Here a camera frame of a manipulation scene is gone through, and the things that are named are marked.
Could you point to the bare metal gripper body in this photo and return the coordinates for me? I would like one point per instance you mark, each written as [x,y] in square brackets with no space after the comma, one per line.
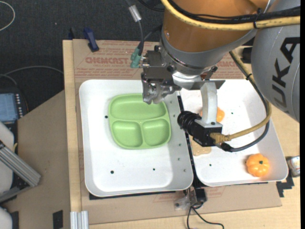
[158,68]

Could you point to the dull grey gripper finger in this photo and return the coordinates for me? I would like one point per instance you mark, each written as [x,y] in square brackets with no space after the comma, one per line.
[148,93]
[160,94]

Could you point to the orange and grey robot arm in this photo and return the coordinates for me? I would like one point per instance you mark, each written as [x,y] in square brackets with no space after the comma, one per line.
[214,3]

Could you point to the green divided plate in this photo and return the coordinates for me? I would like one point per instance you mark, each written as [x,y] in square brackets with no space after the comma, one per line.
[133,111]

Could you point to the brown cardboard board red print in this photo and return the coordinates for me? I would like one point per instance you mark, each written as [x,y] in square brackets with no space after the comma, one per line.
[109,63]

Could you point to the orange toy pumpkin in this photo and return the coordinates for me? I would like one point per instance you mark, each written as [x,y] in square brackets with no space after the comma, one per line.
[220,114]
[257,164]

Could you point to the beige biscuit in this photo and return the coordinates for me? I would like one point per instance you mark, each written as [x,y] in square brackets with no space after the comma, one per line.
[200,150]

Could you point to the white plastic tray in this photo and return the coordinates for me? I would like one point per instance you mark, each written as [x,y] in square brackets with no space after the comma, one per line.
[233,151]
[133,166]

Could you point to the black cylinder on white bracket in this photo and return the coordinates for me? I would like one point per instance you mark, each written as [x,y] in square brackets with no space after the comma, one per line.
[202,132]

